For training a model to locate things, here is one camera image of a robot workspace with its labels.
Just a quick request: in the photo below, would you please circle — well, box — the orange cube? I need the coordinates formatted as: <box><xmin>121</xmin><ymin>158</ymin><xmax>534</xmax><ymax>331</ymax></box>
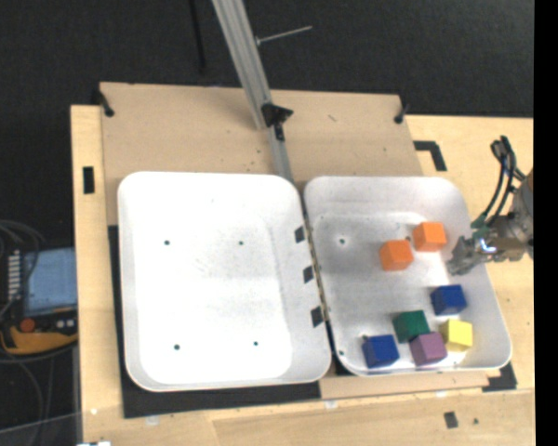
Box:
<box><xmin>412</xmin><ymin>221</ymin><xmax>448</xmax><ymax>253</ymax></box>
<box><xmin>379</xmin><ymin>239</ymin><xmax>416</xmax><ymax>272</ymax></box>

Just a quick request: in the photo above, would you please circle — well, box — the blue cube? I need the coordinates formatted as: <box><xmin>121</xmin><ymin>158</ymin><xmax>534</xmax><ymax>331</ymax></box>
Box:
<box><xmin>429</xmin><ymin>284</ymin><xmax>468</xmax><ymax>317</ymax></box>
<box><xmin>361</xmin><ymin>334</ymin><xmax>400</xmax><ymax>370</ymax></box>

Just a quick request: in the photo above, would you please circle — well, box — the thin black and white rod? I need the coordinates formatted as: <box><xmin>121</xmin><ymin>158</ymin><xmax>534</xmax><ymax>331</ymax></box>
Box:
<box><xmin>300</xmin><ymin>198</ymin><xmax>331</xmax><ymax>324</ymax></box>

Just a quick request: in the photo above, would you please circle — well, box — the green cube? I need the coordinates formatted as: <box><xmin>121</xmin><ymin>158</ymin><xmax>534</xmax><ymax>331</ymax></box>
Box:
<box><xmin>391</xmin><ymin>309</ymin><xmax>432</xmax><ymax>345</ymax></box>

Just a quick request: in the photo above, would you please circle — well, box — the white plastic tray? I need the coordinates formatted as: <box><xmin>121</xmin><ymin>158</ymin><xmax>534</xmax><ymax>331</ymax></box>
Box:
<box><xmin>302</xmin><ymin>175</ymin><xmax>513</xmax><ymax>377</ymax></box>
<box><xmin>116</xmin><ymin>170</ymin><xmax>333</xmax><ymax>393</ymax></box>

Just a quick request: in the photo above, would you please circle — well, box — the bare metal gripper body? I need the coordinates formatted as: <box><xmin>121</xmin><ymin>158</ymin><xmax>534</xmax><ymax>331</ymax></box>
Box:
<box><xmin>485</xmin><ymin>213</ymin><xmax>535</xmax><ymax>263</ymax></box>

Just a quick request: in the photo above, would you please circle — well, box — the purple cube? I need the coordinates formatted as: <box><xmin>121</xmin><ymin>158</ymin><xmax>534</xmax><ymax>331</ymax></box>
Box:
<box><xmin>408</xmin><ymin>332</ymin><xmax>448</xmax><ymax>368</ymax></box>

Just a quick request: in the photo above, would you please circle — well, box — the pale brown flat board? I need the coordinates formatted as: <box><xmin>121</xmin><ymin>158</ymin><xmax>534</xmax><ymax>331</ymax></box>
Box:
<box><xmin>99</xmin><ymin>81</ymin><xmax>492</xmax><ymax>400</ymax></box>

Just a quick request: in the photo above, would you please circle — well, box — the yellow cube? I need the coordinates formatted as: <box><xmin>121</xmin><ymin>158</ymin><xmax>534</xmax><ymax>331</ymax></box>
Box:
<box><xmin>438</xmin><ymin>318</ymin><xmax>474</xmax><ymax>353</ymax></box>

